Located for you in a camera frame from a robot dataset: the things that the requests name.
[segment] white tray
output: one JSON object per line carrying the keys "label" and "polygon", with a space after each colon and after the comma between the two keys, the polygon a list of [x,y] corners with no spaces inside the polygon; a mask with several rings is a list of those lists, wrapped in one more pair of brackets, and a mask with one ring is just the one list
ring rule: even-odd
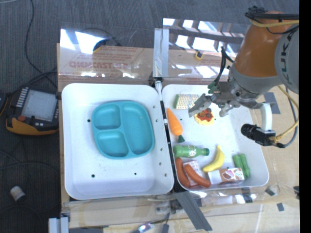
{"label": "white tray", "polygon": [[[93,110],[109,101],[132,100],[149,113],[155,133],[150,153],[125,160],[104,157],[92,133]],[[160,100],[147,85],[73,83],[62,92],[65,188],[77,200],[168,193],[173,171]]]}
{"label": "white tray", "polygon": [[206,85],[178,85],[170,84],[163,88],[162,97],[166,108],[170,108],[183,126],[183,137],[185,142],[178,143],[178,139],[170,132],[172,147],[180,145],[197,145],[210,150],[209,156],[198,156],[196,158],[182,158],[184,162],[197,160],[200,167],[211,162],[215,156],[216,146],[220,145],[225,153],[225,163],[222,168],[234,167],[232,156],[237,153],[245,153],[251,176],[242,183],[230,183],[226,185],[212,185],[208,189],[204,187],[189,188],[188,190],[219,190],[229,188],[243,188],[263,186],[269,180],[269,172],[264,160],[261,146],[253,140],[241,134],[241,126],[245,123],[253,124],[249,109],[246,107],[234,108],[225,117],[219,116],[220,109],[216,104],[210,108],[215,117],[212,125],[204,126],[197,123],[194,117],[189,117],[188,110],[174,109],[176,94],[206,93]]}

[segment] black and orange device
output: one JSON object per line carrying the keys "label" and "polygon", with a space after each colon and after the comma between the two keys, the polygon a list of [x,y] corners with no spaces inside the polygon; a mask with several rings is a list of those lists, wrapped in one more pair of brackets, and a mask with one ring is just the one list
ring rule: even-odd
{"label": "black and orange device", "polygon": [[7,109],[6,128],[23,135],[47,135],[59,127],[58,100],[54,91],[21,86]]}

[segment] dark gray carpet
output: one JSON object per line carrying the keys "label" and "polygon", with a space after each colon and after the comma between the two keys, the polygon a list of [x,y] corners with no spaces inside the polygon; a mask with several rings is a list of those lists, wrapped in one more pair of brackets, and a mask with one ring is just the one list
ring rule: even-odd
{"label": "dark gray carpet", "polygon": [[[162,27],[163,18],[249,23],[244,14],[253,5],[299,13],[299,0],[3,1],[7,0],[0,0],[0,91],[5,93],[56,68],[56,44],[66,23],[153,31]],[[145,47],[152,47],[152,40],[143,42]],[[49,79],[35,85],[56,90],[56,74],[49,75]],[[48,232],[48,218],[59,217],[60,213],[58,133],[41,137],[15,135],[6,130],[2,115],[0,151],[0,232]],[[19,185],[27,196],[23,206],[18,206],[9,194],[14,185]]]}

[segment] green cucumber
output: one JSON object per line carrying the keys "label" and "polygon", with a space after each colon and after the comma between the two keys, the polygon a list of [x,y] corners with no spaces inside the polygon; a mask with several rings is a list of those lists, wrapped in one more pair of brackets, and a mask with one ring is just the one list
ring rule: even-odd
{"label": "green cucumber", "polygon": [[245,172],[244,172],[244,168],[243,168],[243,163],[242,163],[242,160],[241,160],[240,156],[238,154],[235,154],[235,155],[232,156],[232,159],[233,159],[235,167],[241,168],[242,172],[243,172],[243,175],[246,178]]}
{"label": "green cucumber", "polygon": [[246,156],[244,153],[240,154],[240,160],[242,162],[242,169],[246,175],[246,178],[249,178],[250,176],[250,169],[248,167],[248,164],[247,164],[247,160],[246,160]]}

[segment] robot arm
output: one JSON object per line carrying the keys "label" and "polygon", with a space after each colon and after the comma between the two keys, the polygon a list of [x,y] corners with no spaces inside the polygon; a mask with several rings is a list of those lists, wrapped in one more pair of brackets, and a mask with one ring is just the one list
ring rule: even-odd
{"label": "robot arm", "polygon": [[253,7],[246,16],[250,26],[237,57],[230,68],[228,80],[219,82],[225,67],[222,49],[222,66],[219,76],[208,86],[210,95],[202,94],[189,109],[193,116],[209,107],[218,105],[220,116],[228,115],[229,110],[245,106],[260,109],[262,127],[243,125],[241,133],[263,146],[275,145],[271,129],[272,113],[269,104],[257,103],[256,99],[271,88],[284,84],[288,89],[299,93],[299,15],[266,12]]}

